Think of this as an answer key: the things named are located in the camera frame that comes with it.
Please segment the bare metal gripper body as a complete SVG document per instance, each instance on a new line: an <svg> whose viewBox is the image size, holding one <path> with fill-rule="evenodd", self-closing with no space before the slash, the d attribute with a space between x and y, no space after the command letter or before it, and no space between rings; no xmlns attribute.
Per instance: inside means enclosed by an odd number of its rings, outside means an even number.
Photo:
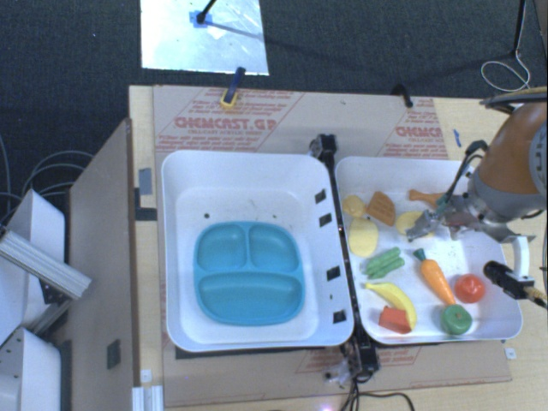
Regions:
<svg viewBox="0 0 548 411"><path fill-rule="evenodd" d="M458 225L466 228L468 233L483 233L497 243L511 243L518 237L533 241L535 235L515 233L508 223L511 221L493 209L483 199L473 194L453 195L445 206L439 206L440 222L444 227Z"/></svg>

